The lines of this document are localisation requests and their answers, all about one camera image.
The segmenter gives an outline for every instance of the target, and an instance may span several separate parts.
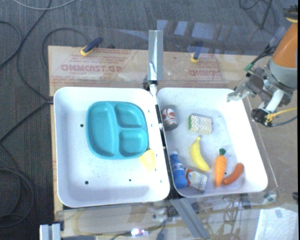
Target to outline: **orange robot arm part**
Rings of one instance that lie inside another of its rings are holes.
[[[273,62],[286,68],[296,68],[296,52],[298,48],[298,23],[292,23],[288,28],[275,52]]]

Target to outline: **white tray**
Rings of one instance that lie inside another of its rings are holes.
[[[156,170],[148,172],[139,158],[108,160],[95,156],[86,138],[88,108],[99,101],[130,102],[146,119],[149,148]],[[71,208],[155,202],[166,198],[170,184],[155,102],[140,88],[64,87],[54,95],[57,192]]]
[[[160,110],[172,108],[178,121],[177,128],[165,131],[167,151],[178,151],[183,165],[198,171],[191,159],[190,146],[197,136],[201,136],[200,151],[211,168],[205,173],[208,179],[204,193],[189,187],[178,189],[184,197],[260,192],[268,185],[244,104],[242,100],[227,102],[230,92],[232,90],[220,88],[163,88],[157,94]],[[212,133],[189,131],[188,116],[191,114],[212,118]],[[244,164],[244,173],[230,185],[215,187],[214,167],[220,148],[226,150],[227,175],[238,162]]]

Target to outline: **sausage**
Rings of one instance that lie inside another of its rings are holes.
[[[243,163],[241,163],[241,162],[237,163],[235,168],[234,168],[233,173],[231,175],[229,175],[228,177],[225,177],[222,180],[222,184],[223,185],[229,185],[229,184],[235,182],[243,172],[244,172]]]

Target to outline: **red and white can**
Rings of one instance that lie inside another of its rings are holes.
[[[161,111],[163,127],[166,131],[177,128],[178,122],[175,116],[175,112],[171,108],[166,108]]]

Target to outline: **orange carrot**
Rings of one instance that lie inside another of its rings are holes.
[[[237,163],[234,168],[233,173],[231,175],[229,175],[228,177],[225,177],[222,180],[222,184],[229,185],[229,184],[235,182],[243,172],[244,172],[244,165],[241,162]]]
[[[220,155],[216,158],[214,166],[215,185],[217,188],[221,185],[228,162],[227,158],[225,157],[226,151],[223,148],[219,149],[219,153]]]

